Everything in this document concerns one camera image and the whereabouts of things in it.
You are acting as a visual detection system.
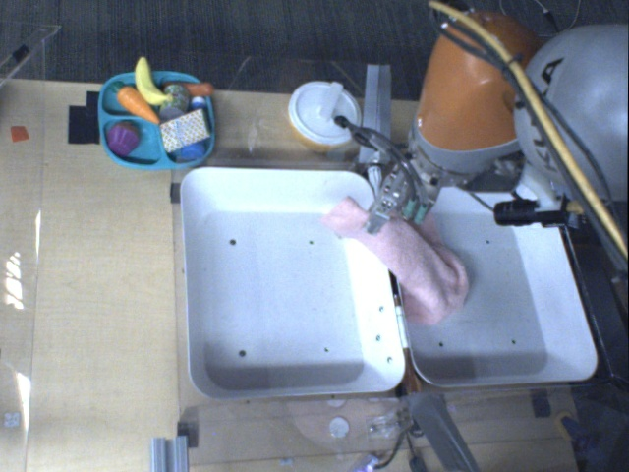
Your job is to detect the black cylinder on white bracket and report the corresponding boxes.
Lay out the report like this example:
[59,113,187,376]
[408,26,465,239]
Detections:
[492,164,587,229]

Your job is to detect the green can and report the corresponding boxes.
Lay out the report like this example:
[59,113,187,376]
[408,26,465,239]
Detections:
[161,84,192,115]

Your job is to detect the blue divided plate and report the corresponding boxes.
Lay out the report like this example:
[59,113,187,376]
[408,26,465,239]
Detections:
[96,70,217,172]

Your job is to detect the pink towel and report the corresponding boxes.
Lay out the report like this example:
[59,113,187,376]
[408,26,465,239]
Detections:
[319,195,470,326]

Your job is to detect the yellow banana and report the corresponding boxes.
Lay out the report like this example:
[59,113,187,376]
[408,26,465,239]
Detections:
[134,56,174,107]

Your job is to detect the yellow and white patterned carton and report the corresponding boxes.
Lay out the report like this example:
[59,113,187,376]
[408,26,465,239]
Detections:
[159,108,212,154]

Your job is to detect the blue bottle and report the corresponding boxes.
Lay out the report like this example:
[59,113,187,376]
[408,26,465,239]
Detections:
[176,140,207,163]

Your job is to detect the white plastic tray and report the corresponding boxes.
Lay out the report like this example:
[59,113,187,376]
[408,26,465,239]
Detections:
[394,186,600,388]
[179,166,407,401]

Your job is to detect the purple grapes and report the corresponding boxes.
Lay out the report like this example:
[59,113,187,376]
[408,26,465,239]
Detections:
[106,121,141,158]

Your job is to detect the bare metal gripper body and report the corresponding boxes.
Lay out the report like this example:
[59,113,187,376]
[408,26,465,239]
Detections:
[374,157,442,221]

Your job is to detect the yellow cup with white lid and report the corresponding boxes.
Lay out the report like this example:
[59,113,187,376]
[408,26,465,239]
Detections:
[287,80,363,154]

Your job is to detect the orange carrot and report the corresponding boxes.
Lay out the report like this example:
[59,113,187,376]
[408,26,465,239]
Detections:
[116,85,161,126]

